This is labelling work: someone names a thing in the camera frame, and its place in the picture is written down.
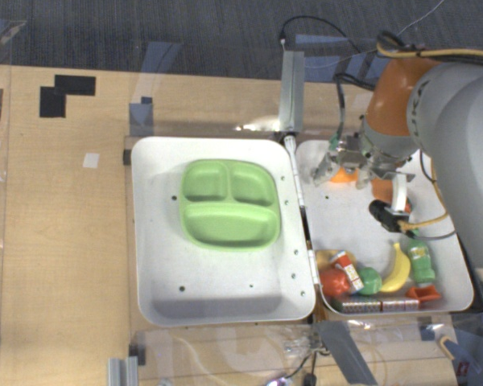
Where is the pale wood board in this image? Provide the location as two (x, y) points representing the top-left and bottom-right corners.
(0, 64), (483, 386)

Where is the black cylinder on white bracket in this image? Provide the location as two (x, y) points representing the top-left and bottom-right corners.
(368, 172), (414, 235)

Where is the green round toy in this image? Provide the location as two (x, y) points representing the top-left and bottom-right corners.
(356, 266), (383, 297)

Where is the green bottle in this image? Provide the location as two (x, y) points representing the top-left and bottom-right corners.
(406, 239), (437, 289)

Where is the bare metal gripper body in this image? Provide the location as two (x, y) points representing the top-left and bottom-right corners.
(334, 131), (416, 183)

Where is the red and white carton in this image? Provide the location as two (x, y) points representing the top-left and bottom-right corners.
(328, 250), (365, 294)

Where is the yellow banana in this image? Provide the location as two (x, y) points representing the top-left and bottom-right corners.
(379, 241), (412, 294)

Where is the red tomato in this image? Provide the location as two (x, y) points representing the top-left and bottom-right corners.
(319, 266), (352, 298)

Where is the red and white printed packet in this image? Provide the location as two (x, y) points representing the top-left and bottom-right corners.
(381, 298), (421, 313)

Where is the thin black and white rod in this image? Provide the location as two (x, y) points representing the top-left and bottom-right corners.
(283, 133), (321, 285)

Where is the orange round toy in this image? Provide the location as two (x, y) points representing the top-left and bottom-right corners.
(328, 166), (360, 185)

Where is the white plastic tray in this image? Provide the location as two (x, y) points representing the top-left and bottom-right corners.
(295, 139), (476, 318)
(130, 136), (317, 329)

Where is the orange red block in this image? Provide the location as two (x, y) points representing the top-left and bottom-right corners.
(405, 285), (443, 302)

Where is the green divided plate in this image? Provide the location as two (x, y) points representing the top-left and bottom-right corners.
(179, 158), (283, 253)

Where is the yellow flat toy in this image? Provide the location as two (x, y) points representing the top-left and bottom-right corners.
(315, 248), (347, 272)

